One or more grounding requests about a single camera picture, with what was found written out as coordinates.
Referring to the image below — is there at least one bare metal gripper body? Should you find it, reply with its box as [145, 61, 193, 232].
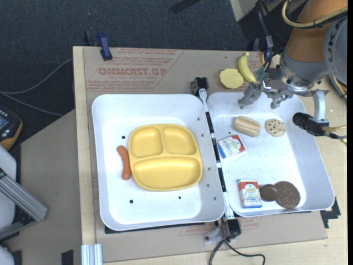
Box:
[260, 68, 318, 100]

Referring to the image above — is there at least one yellow round biscuit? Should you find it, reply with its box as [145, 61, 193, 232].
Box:
[219, 68, 245, 89]

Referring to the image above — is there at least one beige chocolate chip cookie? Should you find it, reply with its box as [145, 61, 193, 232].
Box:
[264, 118, 286, 138]

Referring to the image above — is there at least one yellow banana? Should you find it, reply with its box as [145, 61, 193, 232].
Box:
[237, 51, 258, 83]

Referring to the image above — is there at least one tan bread bun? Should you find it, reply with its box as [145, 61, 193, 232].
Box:
[234, 116, 261, 138]

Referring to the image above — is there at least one thin black and white rod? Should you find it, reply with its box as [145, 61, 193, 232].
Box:
[199, 88, 236, 219]

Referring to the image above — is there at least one white blue red carton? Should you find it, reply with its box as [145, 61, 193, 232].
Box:
[217, 134, 247, 160]

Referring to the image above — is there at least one white plastic tray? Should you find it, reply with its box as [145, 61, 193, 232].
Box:
[91, 93, 226, 231]
[206, 92, 336, 218]

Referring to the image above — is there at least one small brown round biscuit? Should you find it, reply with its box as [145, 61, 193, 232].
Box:
[259, 184, 279, 203]

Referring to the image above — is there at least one large brown round biscuit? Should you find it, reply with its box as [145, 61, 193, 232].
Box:
[274, 181, 301, 210]

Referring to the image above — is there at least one red and white carton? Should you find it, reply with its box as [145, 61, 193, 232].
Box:
[237, 178, 263, 209]

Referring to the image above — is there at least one yellow divided plate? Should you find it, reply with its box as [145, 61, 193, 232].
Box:
[128, 124, 204, 192]

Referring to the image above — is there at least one brown cardboard board red print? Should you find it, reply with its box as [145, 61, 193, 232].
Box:
[82, 46, 329, 263]

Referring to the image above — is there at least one orange sausage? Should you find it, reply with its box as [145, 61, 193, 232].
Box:
[116, 145, 132, 181]

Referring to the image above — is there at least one black cylinder on white bracket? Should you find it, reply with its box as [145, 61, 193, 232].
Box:
[292, 89, 330, 136]

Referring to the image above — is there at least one black block with thin wires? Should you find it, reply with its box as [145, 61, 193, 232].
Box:
[189, 77, 210, 97]
[219, 218, 243, 242]

